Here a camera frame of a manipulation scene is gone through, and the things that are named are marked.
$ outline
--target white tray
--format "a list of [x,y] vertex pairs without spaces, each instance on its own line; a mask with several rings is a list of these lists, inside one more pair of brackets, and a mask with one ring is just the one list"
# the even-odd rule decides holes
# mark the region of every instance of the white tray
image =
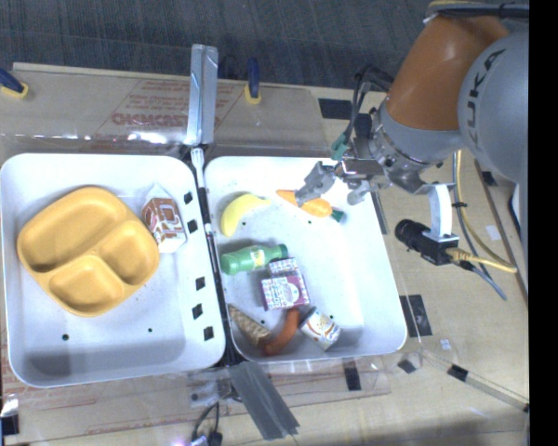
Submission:
[[[17,257],[24,224],[85,185],[112,191],[139,216],[153,183],[177,202],[185,228],[193,220],[197,229],[186,230],[188,241],[175,254],[161,254],[153,277],[113,310],[83,318],[61,308]],[[8,357],[23,382],[57,387],[180,373],[221,358],[225,335],[202,215],[193,174],[182,162],[142,155],[17,155],[0,170],[0,217]]]
[[[232,322],[232,337],[240,352],[252,361],[301,361],[381,355],[398,350],[407,329],[392,268],[369,196],[355,206],[347,204],[347,187],[336,181],[324,196],[345,212],[345,220],[310,216],[281,199],[275,191],[297,190],[319,159],[282,157],[219,157],[205,171],[208,202],[218,255],[250,244],[284,243],[300,265],[315,305],[342,329],[341,337],[323,351],[297,332],[280,355],[264,357]],[[323,160],[324,164],[334,164]],[[251,192],[272,200],[270,206],[248,213],[244,224],[226,238],[219,230],[222,210],[238,194]],[[266,269],[222,273],[226,302],[235,304],[275,333],[284,312],[265,311],[258,283]]]

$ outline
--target white can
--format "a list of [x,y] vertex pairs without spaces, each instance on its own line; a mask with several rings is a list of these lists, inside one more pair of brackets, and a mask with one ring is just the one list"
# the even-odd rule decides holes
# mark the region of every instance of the white can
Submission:
[[326,314],[312,308],[299,325],[299,329],[322,350],[327,350],[339,339],[341,329]]

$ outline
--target table surface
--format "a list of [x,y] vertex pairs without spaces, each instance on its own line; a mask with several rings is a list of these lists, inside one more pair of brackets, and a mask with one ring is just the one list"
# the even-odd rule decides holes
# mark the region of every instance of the table surface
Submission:
[[[349,100],[352,95],[346,89],[264,85],[263,101],[265,90],[303,90],[312,100]],[[371,93],[362,112],[377,107],[382,98],[383,94]],[[236,124],[247,124],[253,120],[248,111],[254,108],[235,101],[225,123],[234,117]],[[324,119],[317,109],[306,114],[305,108],[302,105],[300,112],[294,111],[289,117],[305,117],[303,125],[315,126],[317,122],[327,148],[347,121]],[[257,118],[260,120],[267,110],[277,117],[276,108],[265,109],[260,104],[256,107]],[[225,123],[216,135],[227,130]],[[277,148],[282,149],[280,142],[273,149]],[[430,169],[422,178],[452,181],[451,161]],[[463,152],[461,180],[473,227],[494,252],[519,269],[516,275],[489,269],[508,300],[501,299],[473,273],[453,265],[435,267],[418,253],[409,252],[394,237],[394,227],[404,218],[430,225],[428,199],[396,187],[382,190],[379,205],[386,222],[384,241],[399,295],[414,306],[421,300],[424,310],[414,312],[416,321],[424,325],[427,318],[430,331],[409,336],[403,348],[391,355],[270,367],[273,383],[299,422],[298,435],[273,444],[484,446],[525,441],[528,308],[521,242],[508,207],[514,186],[498,178],[496,184],[486,184],[481,167],[468,151]],[[453,232],[461,233],[456,218]],[[462,237],[459,247],[468,249]],[[205,408],[191,400],[191,395],[208,385],[208,375],[217,374],[215,371],[78,387],[25,386],[8,368],[3,297],[4,286],[0,284],[5,414],[13,407],[19,420],[18,434],[5,436],[6,444],[189,442],[194,422]],[[357,373],[359,387],[348,385],[345,373],[350,372]],[[240,403],[223,401],[220,413],[224,445],[267,442]],[[203,423],[205,433],[212,427],[212,416]]]

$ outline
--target yellow clamp tip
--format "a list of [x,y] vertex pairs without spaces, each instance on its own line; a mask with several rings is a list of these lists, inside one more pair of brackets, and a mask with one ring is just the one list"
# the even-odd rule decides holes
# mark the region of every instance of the yellow clamp tip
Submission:
[[250,87],[248,85],[244,88],[244,96],[246,97],[246,101],[250,104],[258,104],[261,100],[260,91],[259,96],[257,98],[253,98],[250,94]]
[[22,92],[14,91],[6,87],[5,85],[2,86],[2,92],[7,96],[11,96],[12,98],[23,99],[25,98],[25,96],[27,96],[27,93],[29,92],[29,86],[26,85],[25,83],[20,83],[20,84],[22,85]]

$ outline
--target purple box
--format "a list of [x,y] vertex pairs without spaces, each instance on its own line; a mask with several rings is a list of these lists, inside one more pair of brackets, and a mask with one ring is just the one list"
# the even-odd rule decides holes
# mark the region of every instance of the purple box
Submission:
[[263,279],[260,290],[265,310],[310,304],[308,289],[299,273]]

